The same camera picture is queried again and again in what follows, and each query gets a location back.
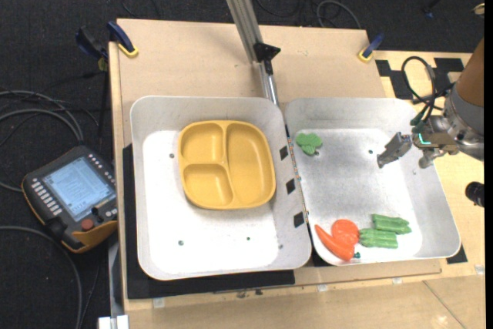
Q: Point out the orange round toy slice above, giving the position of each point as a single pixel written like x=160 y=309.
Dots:
x=344 y=230

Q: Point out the green toy bean bundle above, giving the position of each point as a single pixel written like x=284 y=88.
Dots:
x=379 y=239
x=391 y=224

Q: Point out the thin black and white rod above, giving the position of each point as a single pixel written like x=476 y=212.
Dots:
x=271 y=88

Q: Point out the white plastic tray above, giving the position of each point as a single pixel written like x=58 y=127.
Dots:
x=215 y=235
x=343 y=189

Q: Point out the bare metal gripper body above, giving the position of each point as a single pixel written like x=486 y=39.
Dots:
x=437 y=136

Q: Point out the yellow divided plate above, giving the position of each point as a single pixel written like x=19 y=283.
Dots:
x=246 y=165

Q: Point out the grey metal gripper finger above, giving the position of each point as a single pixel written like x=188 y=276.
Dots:
x=394 y=150
x=426 y=160

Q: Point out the pale wood board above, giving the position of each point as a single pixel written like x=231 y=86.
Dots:
x=192 y=65

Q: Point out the green broccoli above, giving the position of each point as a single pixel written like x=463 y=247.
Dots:
x=308 y=143

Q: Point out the orange carrot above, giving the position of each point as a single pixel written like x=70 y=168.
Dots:
x=335 y=244

